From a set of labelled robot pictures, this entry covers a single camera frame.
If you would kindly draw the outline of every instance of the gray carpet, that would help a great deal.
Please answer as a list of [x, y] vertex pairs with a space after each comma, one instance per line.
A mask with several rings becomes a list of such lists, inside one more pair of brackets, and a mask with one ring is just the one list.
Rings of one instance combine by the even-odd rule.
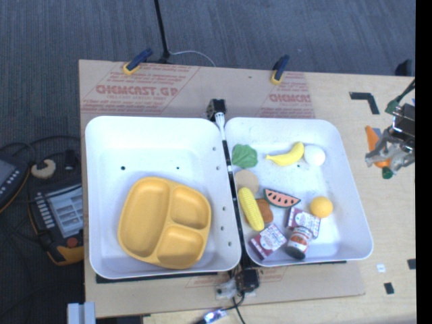
[[[415, 74], [416, 0], [159, 2], [169, 50], [204, 53], [218, 67], [270, 70], [288, 54], [291, 71], [393, 76], [411, 59]], [[163, 47], [153, 0], [0, 0], [0, 151], [78, 135], [78, 60], [126, 61], [147, 47], [157, 61]], [[212, 65], [196, 53], [169, 62]], [[80, 150], [67, 138], [35, 148], [38, 160]], [[16, 157], [31, 160], [26, 149]], [[52, 181], [66, 176], [59, 171]], [[26, 207], [23, 191], [0, 214], [0, 323], [65, 323], [66, 304], [84, 301], [82, 263], [55, 266]]]

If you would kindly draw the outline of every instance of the small carton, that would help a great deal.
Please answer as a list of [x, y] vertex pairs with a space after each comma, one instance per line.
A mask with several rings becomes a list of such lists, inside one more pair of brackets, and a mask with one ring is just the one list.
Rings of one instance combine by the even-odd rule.
[[260, 234], [253, 237], [249, 244], [258, 253], [261, 260], [274, 253], [287, 242], [285, 236], [274, 223], [265, 228]]
[[313, 237], [316, 239], [318, 238], [320, 223], [321, 219], [319, 217], [293, 207], [288, 213], [285, 226], [289, 230], [293, 230], [298, 226], [306, 227], [312, 232]]

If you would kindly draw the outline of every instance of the blue clamp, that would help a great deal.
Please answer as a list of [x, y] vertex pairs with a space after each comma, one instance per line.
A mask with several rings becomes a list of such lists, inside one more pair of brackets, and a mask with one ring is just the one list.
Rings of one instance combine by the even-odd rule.
[[123, 66], [123, 72], [130, 76], [134, 72], [138, 71], [140, 68], [139, 64], [142, 62], [145, 62], [151, 55], [153, 54], [153, 51], [151, 48], [147, 48], [145, 51], [139, 53], [131, 62], [126, 63]]
[[284, 55], [273, 66], [273, 74], [271, 75], [270, 81], [274, 85], [279, 85], [282, 83], [282, 74], [284, 73], [289, 58], [290, 57], [288, 55]]

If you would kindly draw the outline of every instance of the black electronic device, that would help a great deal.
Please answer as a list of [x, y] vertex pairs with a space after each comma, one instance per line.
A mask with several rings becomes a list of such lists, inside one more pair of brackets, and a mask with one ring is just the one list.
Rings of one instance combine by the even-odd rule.
[[0, 153], [0, 212], [17, 196], [26, 183], [29, 173], [27, 163]]
[[56, 265], [82, 261], [83, 211], [81, 175], [34, 187], [29, 192], [29, 215], [40, 243]]

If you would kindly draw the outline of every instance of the white plastic tray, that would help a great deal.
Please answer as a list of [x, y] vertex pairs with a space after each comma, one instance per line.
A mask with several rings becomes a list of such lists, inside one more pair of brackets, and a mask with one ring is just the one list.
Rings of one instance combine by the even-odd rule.
[[[240, 239], [221, 134], [205, 119], [96, 117], [85, 132], [90, 263], [107, 279], [204, 273], [234, 268]], [[171, 270], [134, 259], [117, 241], [117, 227], [132, 184], [158, 176], [203, 193], [212, 222], [202, 258]]]
[[[308, 211], [315, 196], [326, 196], [333, 203], [333, 213], [321, 220], [319, 237], [310, 243], [302, 261], [288, 256], [282, 248], [264, 261], [249, 246], [258, 233], [245, 223], [242, 228], [249, 257], [258, 265], [276, 267], [300, 263], [325, 263], [367, 258], [373, 249], [369, 226], [352, 177], [342, 139], [336, 128], [319, 119], [270, 119], [235, 117], [225, 125], [229, 151], [236, 144], [247, 144], [258, 154], [258, 164], [249, 168], [260, 183], [256, 198], [263, 198], [263, 189], [270, 188], [301, 199], [297, 208]], [[321, 147], [327, 156], [320, 167], [310, 166], [303, 159], [296, 164], [280, 167], [265, 155], [283, 153], [298, 141]], [[236, 173], [241, 170], [233, 166]], [[285, 236], [286, 209], [271, 207], [274, 223]]]

